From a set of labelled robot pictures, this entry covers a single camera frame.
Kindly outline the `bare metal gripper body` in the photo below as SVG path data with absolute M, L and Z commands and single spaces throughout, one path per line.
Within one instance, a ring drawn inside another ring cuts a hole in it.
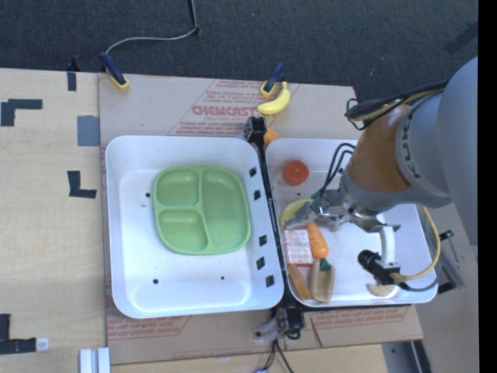
M 389 225 L 378 219 L 380 214 L 360 205 L 344 190 L 325 190 L 313 194 L 312 210 L 320 218 L 326 218 L 340 226 L 343 222 L 350 222 L 365 232 L 379 232 L 383 227 L 392 227 L 396 232 L 399 224 Z

